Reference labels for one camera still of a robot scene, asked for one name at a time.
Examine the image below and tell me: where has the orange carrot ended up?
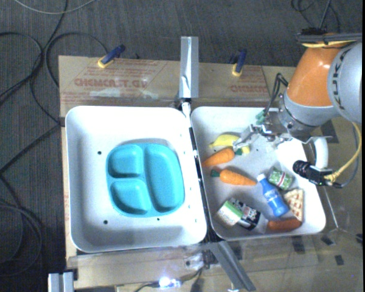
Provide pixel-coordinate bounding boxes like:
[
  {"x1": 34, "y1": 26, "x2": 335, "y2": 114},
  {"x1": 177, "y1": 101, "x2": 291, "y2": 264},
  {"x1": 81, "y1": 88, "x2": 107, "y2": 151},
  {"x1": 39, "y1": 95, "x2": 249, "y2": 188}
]
[
  {"x1": 210, "y1": 168, "x2": 258, "y2": 187},
  {"x1": 201, "y1": 147, "x2": 243, "y2": 168}
]

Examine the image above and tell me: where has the blue plastic bottle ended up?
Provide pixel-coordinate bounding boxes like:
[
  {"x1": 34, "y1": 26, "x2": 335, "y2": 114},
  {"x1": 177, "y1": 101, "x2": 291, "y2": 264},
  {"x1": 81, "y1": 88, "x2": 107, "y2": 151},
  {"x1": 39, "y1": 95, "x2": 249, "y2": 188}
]
[{"x1": 256, "y1": 173, "x2": 290, "y2": 218}]

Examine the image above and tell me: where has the white plastic tray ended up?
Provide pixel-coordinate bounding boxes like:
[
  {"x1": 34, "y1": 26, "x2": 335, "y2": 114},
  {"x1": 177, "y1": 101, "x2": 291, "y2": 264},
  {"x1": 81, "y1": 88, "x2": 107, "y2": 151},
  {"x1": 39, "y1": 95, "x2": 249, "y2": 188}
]
[
  {"x1": 64, "y1": 105, "x2": 208, "y2": 254},
  {"x1": 190, "y1": 106, "x2": 327, "y2": 242}
]

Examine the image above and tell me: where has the orange brown sausage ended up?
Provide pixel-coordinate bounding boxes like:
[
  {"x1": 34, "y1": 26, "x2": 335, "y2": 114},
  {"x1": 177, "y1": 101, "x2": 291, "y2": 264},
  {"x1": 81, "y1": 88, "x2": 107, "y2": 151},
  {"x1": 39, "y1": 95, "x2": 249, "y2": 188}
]
[{"x1": 266, "y1": 218, "x2": 302, "y2": 233}]

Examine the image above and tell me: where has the brown cardboard board red print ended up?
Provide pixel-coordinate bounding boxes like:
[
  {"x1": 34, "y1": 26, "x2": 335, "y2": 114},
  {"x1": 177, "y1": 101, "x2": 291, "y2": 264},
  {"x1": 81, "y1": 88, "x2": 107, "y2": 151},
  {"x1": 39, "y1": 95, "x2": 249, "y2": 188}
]
[{"x1": 58, "y1": 55, "x2": 363, "y2": 290}]

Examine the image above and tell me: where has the yellow banana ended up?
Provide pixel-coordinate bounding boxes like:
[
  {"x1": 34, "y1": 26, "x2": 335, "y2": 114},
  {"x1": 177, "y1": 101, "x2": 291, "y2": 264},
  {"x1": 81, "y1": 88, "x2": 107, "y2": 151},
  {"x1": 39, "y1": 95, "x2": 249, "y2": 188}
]
[{"x1": 209, "y1": 133, "x2": 251, "y2": 155}]

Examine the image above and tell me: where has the green and white carton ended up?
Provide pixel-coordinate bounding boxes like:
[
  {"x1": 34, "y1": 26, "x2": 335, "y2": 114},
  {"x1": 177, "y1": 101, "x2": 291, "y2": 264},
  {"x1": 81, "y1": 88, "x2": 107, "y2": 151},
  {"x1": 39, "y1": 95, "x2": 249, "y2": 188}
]
[{"x1": 216, "y1": 200, "x2": 244, "y2": 227}]

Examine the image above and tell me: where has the pizza slice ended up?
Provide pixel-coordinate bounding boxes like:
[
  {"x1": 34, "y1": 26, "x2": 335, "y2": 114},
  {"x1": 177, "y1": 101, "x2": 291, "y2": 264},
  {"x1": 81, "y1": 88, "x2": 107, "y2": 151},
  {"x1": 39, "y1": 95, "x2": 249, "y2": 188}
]
[{"x1": 283, "y1": 188, "x2": 305, "y2": 222}]

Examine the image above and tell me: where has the black cylinder on white bracket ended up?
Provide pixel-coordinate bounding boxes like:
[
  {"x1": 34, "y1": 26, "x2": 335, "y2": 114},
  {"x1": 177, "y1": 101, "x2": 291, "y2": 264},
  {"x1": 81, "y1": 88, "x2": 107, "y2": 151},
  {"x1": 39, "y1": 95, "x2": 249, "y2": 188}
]
[{"x1": 293, "y1": 135, "x2": 334, "y2": 186}]

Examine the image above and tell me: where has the green and white can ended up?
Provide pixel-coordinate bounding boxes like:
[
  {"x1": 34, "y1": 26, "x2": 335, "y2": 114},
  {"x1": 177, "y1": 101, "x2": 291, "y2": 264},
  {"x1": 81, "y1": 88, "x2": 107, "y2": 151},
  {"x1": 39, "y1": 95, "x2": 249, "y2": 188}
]
[{"x1": 266, "y1": 166, "x2": 294, "y2": 191}]

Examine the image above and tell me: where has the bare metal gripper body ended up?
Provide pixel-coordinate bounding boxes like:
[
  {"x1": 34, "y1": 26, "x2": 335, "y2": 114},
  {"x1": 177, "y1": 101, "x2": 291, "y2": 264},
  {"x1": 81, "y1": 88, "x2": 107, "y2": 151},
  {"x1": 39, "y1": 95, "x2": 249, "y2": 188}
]
[{"x1": 252, "y1": 106, "x2": 296, "y2": 142}]

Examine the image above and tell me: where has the blue divided plate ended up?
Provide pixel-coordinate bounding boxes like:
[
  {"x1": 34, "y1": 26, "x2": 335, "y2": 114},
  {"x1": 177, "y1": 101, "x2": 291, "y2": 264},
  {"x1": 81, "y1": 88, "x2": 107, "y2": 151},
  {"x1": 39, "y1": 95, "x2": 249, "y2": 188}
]
[{"x1": 105, "y1": 143, "x2": 186, "y2": 218}]

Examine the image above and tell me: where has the black and white carton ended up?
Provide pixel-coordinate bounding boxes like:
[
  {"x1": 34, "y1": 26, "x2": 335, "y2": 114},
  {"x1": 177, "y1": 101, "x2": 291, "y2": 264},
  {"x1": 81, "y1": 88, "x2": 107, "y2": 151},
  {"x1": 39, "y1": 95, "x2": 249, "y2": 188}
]
[{"x1": 231, "y1": 197, "x2": 262, "y2": 232}]

